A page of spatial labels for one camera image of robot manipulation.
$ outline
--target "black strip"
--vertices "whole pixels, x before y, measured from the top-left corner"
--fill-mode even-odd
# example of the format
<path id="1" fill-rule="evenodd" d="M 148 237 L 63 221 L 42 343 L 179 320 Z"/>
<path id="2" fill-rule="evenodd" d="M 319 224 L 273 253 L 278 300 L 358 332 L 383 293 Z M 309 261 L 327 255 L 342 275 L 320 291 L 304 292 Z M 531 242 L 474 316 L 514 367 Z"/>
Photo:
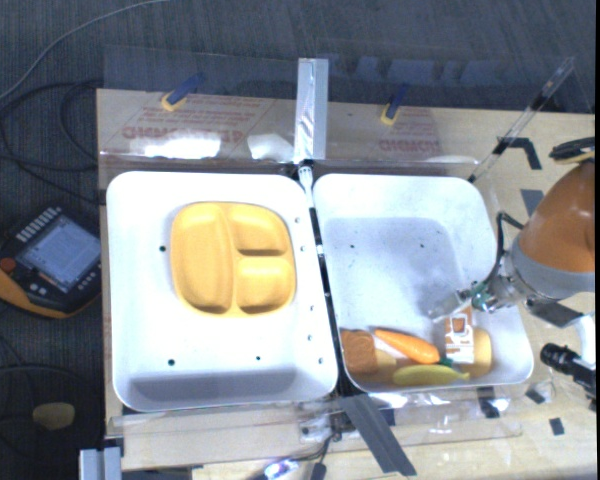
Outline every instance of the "black strip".
<path id="1" fill-rule="evenodd" d="M 540 159 L 536 153 L 536 148 L 533 145 L 533 142 L 531 142 L 529 139 L 516 139 L 513 141 L 510 147 L 524 149 L 524 152 L 527 155 L 527 161 L 529 162 L 529 167 L 531 167 L 531 169 L 534 171 L 542 170 L 542 165 L 540 164 Z"/>
<path id="2" fill-rule="evenodd" d="M 562 425 L 562 420 L 560 418 L 551 418 L 549 420 L 549 425 L 551 425 L 551 431 L 554 436 L 561 436 L 564 434 L 564 425 Z"/>
<path id="3" fill-rule="evenodd" d="M 383 473 L 397 471 L 403 476 L 417 474 L 371 398 L 356 395 L 341 398 L 339 403 L 360 432 Z"/>
<path id="4" fill-rule="evenodd" d="M 500 411 L 493 403 L 495 397 L 495 390 L 492 386 L 478 388 L 478 403 L 480 404 L 480 410 L 482 410 L 482 413 L 489 419 L 500 417 Z"/>
<path id="5" fill-rule="evenodd" d="M 311 225 L 313 226 L 313 235 L 317 245 L 322 245 L 322 234 L 320 233 L 320 226 L 318 225 L 318 214 L 315 208 L 309 208 L 309 214 L 311 216 Z"/>
<path id="6" fill-rule="evenodd" d="M 523 188 L 520 190 L 520 194 L 522 194 L 522 200 L 527 208 L 527 215 L 531 217 L 531 214 L 536 211 L 540 201 L 542 201 L 544 193 L 542 190 L 530 190 Z"/>
<path id="7" fill-rule="evenodd" d="M 525 393 L 525 395 L 527 395 L 527 397 L 529 397 L 531 400 L 533 400 L 538 405 L 543 404 L 544 402 L 547 401 L 547 399 L 543 395 L 538 393 L 538 391 L 536 391 L 535 389 L 530 389 L 529 391 L 527 391 Z"/>
<path id="8" fill-rule="evenodd" d="M 493 151 L 491 152 L 492 155 L 501 155 L 502 153 L 505 152 L 505 150 L 511 145 L 511 139 L 507 139 L 506 137 L 503 139 L 498 139 L 498 144 L 496 145 L 495 148 L 493 148 Z"/>

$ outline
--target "metal bracket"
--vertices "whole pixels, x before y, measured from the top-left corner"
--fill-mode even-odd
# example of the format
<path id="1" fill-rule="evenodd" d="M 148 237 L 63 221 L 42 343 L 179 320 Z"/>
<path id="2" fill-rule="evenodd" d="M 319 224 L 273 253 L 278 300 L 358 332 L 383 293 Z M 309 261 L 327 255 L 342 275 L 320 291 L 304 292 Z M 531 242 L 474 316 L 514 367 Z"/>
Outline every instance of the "metal bracket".
<path id="1" fill-rule="evenodd" d="M 535 317 L 544 320 L 551 325 L 555 325 L 560 329 L 569 327 L 578 318 L 581 318 L 583 313 L 575 311 L 574 309 L 568 308 L 567 306 L 560 304 L 559 302 L 551 303 L 530 303 L 527 301 L 525 307 Z"/>
<path id="2" fill-rule="evenodd" d="M 298 92 L 293 160 L 324 159 L 327 149 L 329 61 L 298 61 Z"/>
<path id="3" fill-rule="evenodd" d="M 80 450 L 80 480 L 122 480 L 121 457 L 118 446 L 104 450 Z"/>
<path id="4" fill-rule="evenodd" d="M 540 159 L 538 158 L 538 153 L 536 153 L 536 148 L 533 145 L 533 142 L 531 142 L 531 139 L 528 139 L 526 137 L 518 137 L 516 139 L 510 139 L 507 137 L 503 137 L 501 140 L 501 146 L 503 144 L 506 144 L 506 146 L 503 148 L 506 149 L 506 147 L 510 147 L 510 148 L 522 148 L 524 149 L 524 153 L 525 155 L 527 155 L 527 161 L 529 162 L 529 167 L 531 167 L 532 170 L 534 171 L 539 171 L 542 170 L 542 164 L 540 164 Z"/>

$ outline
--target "white cable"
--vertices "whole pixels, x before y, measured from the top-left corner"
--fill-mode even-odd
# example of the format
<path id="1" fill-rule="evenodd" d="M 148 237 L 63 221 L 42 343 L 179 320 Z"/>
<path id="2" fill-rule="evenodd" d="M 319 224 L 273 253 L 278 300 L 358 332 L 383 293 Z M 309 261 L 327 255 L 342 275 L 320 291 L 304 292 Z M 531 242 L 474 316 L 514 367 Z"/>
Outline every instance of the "white cable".
<path id="1" fill-rule="evenodd" d="M 313 201 L 313 170 L 308 165 L 303 165 L 298 169 L 298 177 L 307 197 L 307 205 L 309 208 L 315 208 Z"/>
<path id="2" fill-rule="evenodd" d="M 18 87 L 20 87 L 24 83 L 24 81 L 29 77 L 29 75 L 31 75 L 31 73 L 33 73 L 33 70 L 36 67 L 38 67 L 38 64 L 40 64 L 40 62 L 42 62 L 42 60 L 48 55 L 48 53 L 51 50 L 53 50 L 53 48 L 55 48 L 59 43 L 64 41 L 67 37 L 75 34 L 76 32 L 79 32 L 80 30 L 90 27 L 91 25 L 94 25 L 95 23 L 104 21 L 108 18 L 112 18 L 114 16 L 117 16 L 118 14 L 122 14 L 124 12 L 131 11 L 138 7 L 144 7 L 144 6 L 155 5 L 155 4 L 163 4 L 163 3 L 168 3 L 168 2 L 177 2 L 177 1 L 179 1 L 179 0 L 147 0 L 146 2 L 139 2 L 137 4 L 131 4 L 127 7 L 123 7 L 116 11 L 111 11 L 110 13 L 103 14 L 102 16 L 98 16 L 97 18 L 93 18 L 92 20 L 89 20 L 86 23 L 83 23 L 82 25 L 77 26 L 76 28 L 69 30 L 69 32 L 65 32 L 60 37 L 58 37 L 55 41 L 53 41 L 51 44 L 49 44 L 49 46 L 47 46 L 44 50 L 42 50 L 42 53 L 40 53 L 40 55 L 38 55 L 38 58 L 33 62 L 33 64 L 31 64 L 31 66 L 25 72 L 25 74 L 22 75 L 20 80 L 18 80 L 14 85 L 12 85 L 5 92 L 0 94 L 0 100 L 3 98 L 6 98 L 7 96 L 9 96 L 9 94 L 14 92 Z"/>
<path id="3" fill-rule="evenodd" d="M 585 363 L 596 364 L 596 324 L 592 315 L 578 318 L 574 327 L 580 338 L 580 359 Z"/>

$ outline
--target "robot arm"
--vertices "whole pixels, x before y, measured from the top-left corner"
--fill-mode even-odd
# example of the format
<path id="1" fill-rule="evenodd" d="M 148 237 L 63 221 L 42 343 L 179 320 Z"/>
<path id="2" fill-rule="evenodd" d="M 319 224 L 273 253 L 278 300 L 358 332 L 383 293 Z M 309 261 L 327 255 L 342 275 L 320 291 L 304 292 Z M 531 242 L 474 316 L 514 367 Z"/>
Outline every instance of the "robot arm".
<path id="1" fill-rule="evenodd" d="M 561 163 L 576 162 L 542 199 L 522 226 L 498 215 L 498 256 L 487 278 L 461 292 L 472 306 L 494 312 L 522 302 L 531 314 L 560 328 L 574 326 L 581 343 L 578 355 L 549 343 L 543 363 L 571 375 L 587 395 L 596 398 L 595 324 L 560 301 L 581 292 L 595 292 L 595 138 L 554 148 Z M 509 251 L 503 247 L 502 221 L 521 229 Z"/>

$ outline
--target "toy food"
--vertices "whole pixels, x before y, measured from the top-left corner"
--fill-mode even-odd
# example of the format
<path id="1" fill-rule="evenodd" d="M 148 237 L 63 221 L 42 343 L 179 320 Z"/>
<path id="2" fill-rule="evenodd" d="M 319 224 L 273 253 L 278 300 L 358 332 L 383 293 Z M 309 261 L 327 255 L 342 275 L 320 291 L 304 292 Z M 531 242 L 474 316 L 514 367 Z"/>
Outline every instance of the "toy food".
<path id="1" fill-rule="evenodd" d="M 473 328 L 473 364 L 460 364 L 458 368 L 467 372 L 472 378 L 486 375 L 493 365 L 491 337 L 480 327 Z"/>
<path id="2" fill-rule="evenodd" d="M 340 331 L 344 362 L 350 375 L 373 374 L 379 370 L 373 336 L 366 331 Z"/>
<path id="3" fill-rule="evenodd" d="M 384 329 L 376 329 L 374 334 L 416 363 L 434 364 L 440 361 L 440 352 L 435 345 L 421 338 Z"/>
<path id="4" fill-rule="evenodd" d="M 358 373 L 352 375 L 358 382 L 372 382 L 378 384 L 391 384 L 393 372 L 398 368 L 399 362 L 388 352 L 376 349 L 376 360 L 378 362 L 378 371 L 375 373 Z"/>
<path id="5" fill-rule="evenodd" d="M 416 364 L 398 368 L 392 380 L 398 386 L 439 386 L 458 379 L 469 379 L 469 373 L 460 373 L 442 364 Z"/>
<path id="6" fill-rule="evenodd" d="M 291 237 L 282 218 L 263 206 L 214 201 L 185 206 L 171 226 L 170 254 L 176 294 L 205 314 L 270 313 L 295 294 Z"/>

